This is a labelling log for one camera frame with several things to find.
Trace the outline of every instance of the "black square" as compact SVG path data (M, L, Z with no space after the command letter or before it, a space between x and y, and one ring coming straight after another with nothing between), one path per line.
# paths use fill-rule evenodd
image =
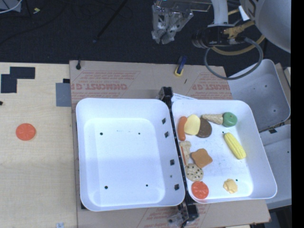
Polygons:
M17 79L9 74L2 74L1 93L17 93Z

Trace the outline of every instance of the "orange circle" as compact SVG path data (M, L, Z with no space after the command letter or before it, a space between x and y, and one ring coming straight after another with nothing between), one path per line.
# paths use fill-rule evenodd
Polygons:
M198 199L203 200L206 198L209 194L209 188L208 186L203 183L202 181L195 181L191 186L191 191L195 197Z
M23 123L16 129L16 135L21 140L31 140L36 134L36 129L29 123Z

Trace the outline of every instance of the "black tape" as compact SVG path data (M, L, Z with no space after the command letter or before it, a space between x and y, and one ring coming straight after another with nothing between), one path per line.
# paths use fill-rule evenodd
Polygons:
M1 75L1 93L17 93L18 78L35 79L35 68L11 66L9 74Z

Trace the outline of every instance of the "toy food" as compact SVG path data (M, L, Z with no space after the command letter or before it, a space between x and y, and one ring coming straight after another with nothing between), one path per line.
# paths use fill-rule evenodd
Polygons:
M186 140L186 135L185 135L185 130L184 130L186 121L187 121L187 117L182 116L179 120L179 124L177 125L177 134L181 141Z
M184 165L188 165L188 161L190 158L191 143L189 141L182 141L180 142L180 148L181 148L182 159L184 160Z
M193 195L198 199L205 199L209 194L208 186L202 181L195 181L191 185Z
M200 118L199 132L196 136L199 138L208 138L212 133L211 124L204 118Z
M200 118L195 114L188 116L184 127L185 133L189 135L197 135L199 130L200 130Z
M230 150L235 155L235 157L237 157L239 160L246 157L246 152L243 146L239 143L239 141L235 138L235 136L232 133L224 134L224 139Z
M198 149L197 151L192 152L191 157L194 160L195 164L200 168L203 168L213 162L213 159L205 149Z
M23 123L16 128L16 136L21 140L31 140L35 135L36 129L32 124Z
M203 179L204 172L196 164L189 163L185 166L186 177L190 181L200 181Z
M225 112L223 115L223 125L225 127L233 127L237 124L238 118L231 112Z
M201 117L218 125L223 124L223 114L203 114Z
M226 189L226 191L228 191L229 193L235 193L238 191L238 186L232 179L227 179L224 182L223 188Z

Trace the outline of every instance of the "toy green apple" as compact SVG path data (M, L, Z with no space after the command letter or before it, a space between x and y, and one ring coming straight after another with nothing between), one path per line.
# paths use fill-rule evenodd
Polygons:
M231 112L225 112L223 115L223 125L225 127L233 127L237 124L238 118Z

